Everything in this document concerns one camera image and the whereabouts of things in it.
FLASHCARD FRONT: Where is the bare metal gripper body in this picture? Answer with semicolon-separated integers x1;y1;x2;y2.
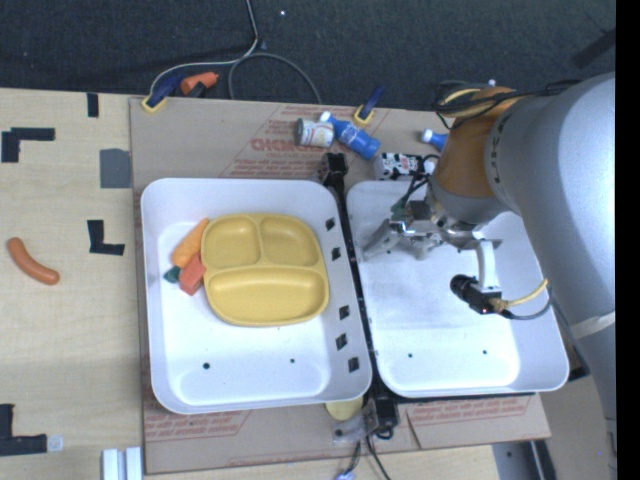
388;200;503;255

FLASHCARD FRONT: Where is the cow print carton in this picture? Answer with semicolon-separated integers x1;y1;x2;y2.
374;152;435;181

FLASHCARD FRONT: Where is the white plastic tray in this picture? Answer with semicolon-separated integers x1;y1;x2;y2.
140;177;374;415
345;180;571;399

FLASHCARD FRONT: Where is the blue bottle with white cap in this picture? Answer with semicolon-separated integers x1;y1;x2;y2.
420;127;449;152
319;111;382;161

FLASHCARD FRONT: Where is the yellow divided plate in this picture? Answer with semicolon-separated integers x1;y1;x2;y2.
199;212;331;328

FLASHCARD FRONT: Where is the white can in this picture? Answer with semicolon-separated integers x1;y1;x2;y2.
293;117;336;149

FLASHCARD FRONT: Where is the yellow round object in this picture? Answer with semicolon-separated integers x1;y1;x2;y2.
324;396;365;423

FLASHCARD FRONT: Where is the orange carrot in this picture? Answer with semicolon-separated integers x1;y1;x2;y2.
163;217;211;285

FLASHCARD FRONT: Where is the orange block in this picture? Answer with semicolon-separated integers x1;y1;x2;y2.
178;255;208;297

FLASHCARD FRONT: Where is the brown cardboard board, red print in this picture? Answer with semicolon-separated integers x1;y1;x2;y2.
128;96;552;475

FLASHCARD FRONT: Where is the orange sausage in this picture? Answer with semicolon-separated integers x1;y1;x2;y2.
6;236;61;287

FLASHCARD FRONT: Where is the black cylinder on white bracket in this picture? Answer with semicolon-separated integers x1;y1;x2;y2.
449;240;504;316

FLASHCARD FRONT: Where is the black block with thin wires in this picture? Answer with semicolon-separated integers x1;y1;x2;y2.
321;151;350;187
372;395;401;430

